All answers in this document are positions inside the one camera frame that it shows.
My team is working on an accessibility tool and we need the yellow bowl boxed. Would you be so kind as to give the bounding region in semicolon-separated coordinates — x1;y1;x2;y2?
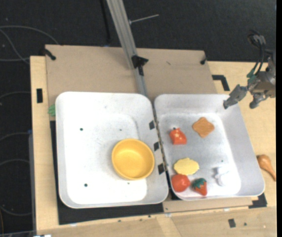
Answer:
111;138;156;181

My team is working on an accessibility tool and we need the brown cardboard board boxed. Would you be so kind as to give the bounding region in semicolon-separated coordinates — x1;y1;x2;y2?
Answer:
44;44;255;213

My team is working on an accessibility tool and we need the orange toast slice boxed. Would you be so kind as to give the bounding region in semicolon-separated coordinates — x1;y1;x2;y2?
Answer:
192;117;216;139

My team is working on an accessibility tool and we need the brown chicken drumstick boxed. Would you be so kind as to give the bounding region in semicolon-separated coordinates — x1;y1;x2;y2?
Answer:
256;154;277;182

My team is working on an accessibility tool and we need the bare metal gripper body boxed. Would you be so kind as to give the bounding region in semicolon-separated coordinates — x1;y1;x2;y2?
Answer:
247;50;277;98

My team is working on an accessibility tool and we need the white lumpy toy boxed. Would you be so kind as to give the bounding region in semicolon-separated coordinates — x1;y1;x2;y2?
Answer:
213;166;231;187

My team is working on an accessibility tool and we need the red strawberry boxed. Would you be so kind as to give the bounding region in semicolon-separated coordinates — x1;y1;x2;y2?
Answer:
192;177;208;197

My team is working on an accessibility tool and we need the red toy carton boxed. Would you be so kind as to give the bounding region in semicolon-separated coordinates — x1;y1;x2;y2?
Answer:
168;126;188;146

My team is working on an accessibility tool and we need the yellow biscuit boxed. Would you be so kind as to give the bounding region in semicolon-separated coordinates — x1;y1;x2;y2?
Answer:
173;157;201;176

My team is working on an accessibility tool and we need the red tomato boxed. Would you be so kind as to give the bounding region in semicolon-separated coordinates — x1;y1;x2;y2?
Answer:
171;173;191;193

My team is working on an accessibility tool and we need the white plastic tray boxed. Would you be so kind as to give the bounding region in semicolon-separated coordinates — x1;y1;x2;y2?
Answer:
153;93;266;201
54;91;169;209

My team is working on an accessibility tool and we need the thin black and white rod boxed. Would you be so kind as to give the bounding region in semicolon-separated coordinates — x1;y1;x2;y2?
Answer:
152;104;169;174

